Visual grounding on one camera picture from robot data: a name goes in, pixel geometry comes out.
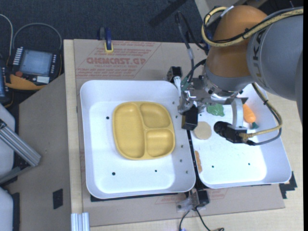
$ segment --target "wire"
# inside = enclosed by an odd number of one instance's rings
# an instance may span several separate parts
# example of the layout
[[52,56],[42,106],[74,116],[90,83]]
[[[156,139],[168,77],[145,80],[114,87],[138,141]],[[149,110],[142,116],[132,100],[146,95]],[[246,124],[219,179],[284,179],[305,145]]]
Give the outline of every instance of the wire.
[[184,21],[186,27],[187,27],[187,30],[188,30],[190,36],[192,37],[193,42],[194,42],[200,49],[204,50],[204,51],[206,52],[206,54],[207,54],[207,53],[208,53],[207,47],[202,46],[202,45],[200,45],[200,44],[198,43],[198,41],[196,40],[196,38],[195,38],[194,35],[193,35],[193,31],[192,31],[192,29],[191,29],[191,27],[190,27],[190,25],[189,25],[187,19],[186,19],[185,16],[182,14],[182,12],[181,12],[181,11],[178,11],[177,14],[176,14],[176,16],[177,16],[177,18],[176,18],[176,23],[178,24],[178,26],[180,25],[180,18],[179,18],[179,17],[181,17],[182,20]]
[[211,46],[227,47],[227,46],[231,46],[231,45],[240,43],[240,42],[244,41],[245,39],[248,39],[254,33],[264,29],[265,27],[267,27],[271,24],[273,24],[274,22],[277,22],[279,20],[282,20],[282,19],[290,17],[290,16],[304,14],[304,8],[293,9],[293,10],[286,11],[286,12],[280,12],[278,14],[275,14],[272,17],[268,17],[267,19],[263,20],[262,22],[258,23],[255,26],[253,26],[251,29],[248,29],[245,32],[243,32],[243,33],[241,33],[241,34],[239,34],[239,35],[237,35],[233,38],[212,41],[206,35],[206,26],[208,24],[208,21],[211,18],[211,16],[213,16],[214,14],[216,14],[218,12],[224,11],[226,9],[227,9],[227,7],[215,7],[204,18],[204,23],[202,25],[201,34],[202,34],[202,38],[204,39],[204,41]]
[[[187,214],[188,214],[191,210],[197,212],[197,214],[198,214],[198,216],[200,217],[200,220],[201,220],[203,226],[207,229],[207,231],[211,231],[211,230],[206,226],[205,222],[203,221],[202,216],[200,215],[200,212],[198,211],[198,206],[196,206],[195,208],[192,208],[192,209],[190,209],[189,211],[187,211],[186,214],[182,217],[182,219],[181,219],[181,221],[180,221],[180,224],[179,224],[179,231],[182,231],[182,226],[181,226],[181,225],[182,225],[182,222],[183,222],[184,218],[187,216]],[[217,229],[217,231],[224,231],[224,230],[225,230],[224,228],[219,228],[219,229]]]
[[255,143],[253,141],[247,141],[247,144],[249,145],[261,145],[261,144],[265,144],[268,143],[270,141],[275,140],[276,138],[280,137],[281,135],[281,129],[282,129],[282,117],[280,116],[280,114],[277,112],[277,110],[270,104],[270,102],[267,100],[267,98],[263,95],[263,93],[261,92],[261,90],[257,87],[256,83],[252,84],[253,88],[255,89],[255,91],[257,92],[258,96],[261,98],[261,100],[263,101],[263,103],[269,108],[269,110],[271,111],[271,113],[274,115],[274,117],[276,118],[277,122],[278,122],[278,126],[274,127],[274,128],[270,128],[270,129],[266,129],[266,130],[262,130],[259,132],[255,132],[255,133],[240,133],[239,136],[242,137],[244,140],[247,140],[249,138],[252,138],[254,136],[257,135],[261,135],[261,134],[265,134],[265,133],[269,133],[269,132],[273,132],[276,130],[279,130],[279,133],[276,137],[274,137],[273,139],[270,139],[268,141],[264,141],[264,142],[259,142],[259,143]]
[[51,28],[52,30],[54,30],[58,36],[59,36],[59,39],[60,39],[60,47],[59,47],[59,50],[61,50],[62,48],[62,37],[60,35],[60,33],[58,32],[57,29],[55,29],[53,26],[51,25],[48,25],[48,24],[45,24],[45,23],[30,23],[30,24],[27,24],[27,25],[24,25],[22,26],[14,35],[13,37],[13,41],[12,41],[12,48],[14,49],[15,48],[15,39],[16,39],[16,36],[18,35],[18,33],[20,33],[21,30],[25,29],[26,27],[29,27],[29,26],[47,26],[49,28]]
[[9,54],[11,55],[11,53],[12,53],[12,41],[13,41],[13,25],[12,25],[12,23],[9,20],[8,17],[6,17],[5,15],[3,15],[1,13],[0,13],[0,16],[4,17],[10,23],[10,26],[11,26],[11,40],[10,40],[10,52],[9,52]]
[[201,60],[200,62],[198,62],[192,69],[191,71],[187,74],[187,78],[188,78],[188,82],[190,83],[192,81],[193,78],[193,73],[195,71],[195,69],[201,65],[204,65],[206,63],[206,59]]
[[194,67],[193,52],[192,52],[192,49],[191,49],[191,47],[190,47],[190,45],[189,45],[189,43],[188,43],[188,41],[187,41],[187,39],[186,39],[186,37],[185,37],[185,35],[183,33],[178,13],[175,14],[175,21],[176,21],[176,24],[178,25],[181,38],[182,38],[182,40],[183,40],[183,42],[184,42],[184,44],[185,44],[185,46],[187,48],[188,56],[189,56],[189,58],[191,60],[191,65],[192,65],[192,69],[193,69],[193,67]]

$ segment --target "table surface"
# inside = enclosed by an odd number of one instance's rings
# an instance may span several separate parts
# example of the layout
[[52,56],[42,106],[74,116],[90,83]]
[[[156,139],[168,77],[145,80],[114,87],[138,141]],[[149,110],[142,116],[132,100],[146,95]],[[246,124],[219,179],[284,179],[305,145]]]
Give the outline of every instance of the table surface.
[[[74,65],[74,41],[64,40],[65,85],[67,102],[68,147],[71,181],[72,213],[82,213],[82,191],[79,160],[77,98]],[[206,225],[215,230],[224,227],[226,231],[238,230],[304,230],[303,218],[303,131],[297,113],[296,103],[268,93],[269,100],[283,118],[282,141],[294,172],[297,188],[287,192],[285,208],[214,215],[203,217]],[[180,219],[150,221],[121,225],[92,227],[91,231],[176,231]],[[198,217],[185,218],[182,227],[187,231],[205,230]]]

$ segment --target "black cable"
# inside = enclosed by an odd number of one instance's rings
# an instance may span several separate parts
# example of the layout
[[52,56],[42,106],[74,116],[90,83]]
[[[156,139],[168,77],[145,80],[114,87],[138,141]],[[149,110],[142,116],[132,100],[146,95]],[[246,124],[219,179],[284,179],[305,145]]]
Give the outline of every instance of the black cable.
[[48,24],[45,24],[45,23],[30,23],[30,24],[27,24],[27,25],[24,25],[23,27],[21,27],[14,35],[13,37],[13,40],[12,40],[12,48],[14,49],[15,48],[15,39],[16,39],[16,36],[19,34],[19,32],[23,29],[25,29],[26,27],[29,27],[29,26],[46,26],[46,27],[49,27],[51,28],[52,30],[54,30],[56,32],[56,34],[59,36],[59,40],[60,40],[60,46],[59,46],[59,50],[62,49],[62,37],[60,35],[60,33],[58,32],[57,29],[55,29],[53,26],[51,25],[48,25]]
[[248,141],[246,142],[246,144],[255,146],[255,145],[263,145],[263,144],[272,142],[272,141],[276,140],[277,138],[279,138],[279,137],[281,136],[281,132],[282,132],[282,129],[280,128],[280,129],[279,129],[279,133],[278,133],[274,138],[271,138],[271,139],[269,139],[269,140],[267,140],[267,141],[262,141],[262,142],[253,142],[253,141],[251,141],[251,140],[248,140]]
[[207,33],[207,30],[206,30],[207,25],[205,24],[205,18],[206,18],[207,16],[210,16],[210,18],[211,18],[211,15],[210,15],[209,13],[207,13],[207,14],[204,16],[204,18],[203,18],[203,20],[202,20],[202,25],[203,25],[202,28],[203,28],[203,32],[204,32],[205,36],[206,36],[207,38],[210,38],[209,35],[208,35],[208,33]]
[[186,214],[182,217],[181,221],[180,221],[180,225],[179,225],[179,231],[182,231],[182,222],[184,220],[184,218],[187,216],[187,214],[190,212],[191,210],[187,211]]
[[195,71],[195,69],[201,65],[204,65],[206,63],[206,59],[201,60],[200,62],[198,62],[192,69],[191,71],[189,71],[189,73],[187,74],[187,78],[188,78],[188,82],[190,83],[192,81],[193,78],[193,73]]
[[193,67],[194,67],[194,61],[193,61],[193,55],[192,55],[193,52],[192,52],[192,49],[191,49],[191,47],[190,47],[190,45],[189,45],[189,43],[188,43],[188,41],[187,41],[187,39],[186,39],[186,37],[185,37],[185,35],[183,33],[182,26],[180,24],[180,19],[179,19],[179,15],[178,14],[175,14],[175,22],[178,25],[181,38],[182,38],[182,40],[183,40],[183,42],[184,42],[184,44],[185,44],[185,46],[187,48],[187,52],[189,54],[189,58],[191,60],[192,69],[193,69]]
[[176,18],[176,23],[177,23],[178,25],[180,25],[180,17],[179,17],[179,16],[181,16],[182,20],[184,21],[184,23],[185,23],[185,25],[186,25],[186,27],[187,27],[188,33],[190,34],[190,36],[191,36],[193,42],[194,42],[200,49],[204,50],[204,51],[206,52],[206,54],[207,54],[207,53],[208,53],[207,47],[202,46],[202,45],[200,45],[200,44],[198,43],[198,41],[196,40],[196,38],[195,38],[194,35],[193,35],[193,31],[192,31],[192,29],[191,29],[191,27],[190,27],[190,25],[189,25],[187,19],[185,18],[185,16],[182,14],[181,11],[178,11],[177,14],[176,14],[176,17],[177,17],[177,18]]
[[[205,222],[203,221],[202,216],[200,215],[200,212],[198,211],[198,206],[196,206],[195,208],[192,208],[191,210],[197,212],[197,214],[198,214],[198,216],[200,217],[200,220],[201,220],[203,226],[205,226],[205,228],[207,229],[207,231],[211,231],[211,230],[206,226]],[[181,225],[182,225],[182,222],[183,222],[184,218],[187,216],[187,214],[188,214],[191,210],[187,211],[186,214],[182,217],[182,219],[181,219],[181,221],[180,221],[180,224],[179,224],[179,231],[182,231],[182,226],[181,226]],[[224,230],[225,230],[224,228],[219,228],[219,229],[218,229],[218,231],[224,231]]]

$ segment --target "black connector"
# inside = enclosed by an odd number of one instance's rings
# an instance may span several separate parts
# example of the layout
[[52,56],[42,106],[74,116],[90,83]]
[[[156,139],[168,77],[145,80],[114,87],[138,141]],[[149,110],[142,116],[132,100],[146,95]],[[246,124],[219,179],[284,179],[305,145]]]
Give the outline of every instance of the black connector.
[[235,129],[230,123],[223,121],[218,121],[215,123],[214,131],[232,143],[243,143],[243,138],[239,136],[239,134],[247,133],[247,129]]
[[198,125],[198,108],[192,106],[190,110],[185,111],[182,116],[182,129],[193,131]]
[[203,207],[210,203],[210,199],[208,198],[208,194],[206,190],[197,190],[199,205],[198,207]]
[[174,83],[173,78],[175,76],[178,76],[180,78],[182,77],[182,68],[181,67],[175,67],[175,66],[170,67],[169,70],[168,70],[168,73],[167,73],[167,81]]

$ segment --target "small screen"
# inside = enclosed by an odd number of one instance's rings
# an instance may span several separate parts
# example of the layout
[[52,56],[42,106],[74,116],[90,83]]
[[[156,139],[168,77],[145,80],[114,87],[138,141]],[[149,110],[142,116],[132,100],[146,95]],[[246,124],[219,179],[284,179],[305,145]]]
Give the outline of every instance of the small screen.
[[30,75],[48,76],[52,53],[25,50],[20,71]]
[[4,92],[4,80],[2,76],[2,69],[0,69],[0,97],[4,97],[5,92]]

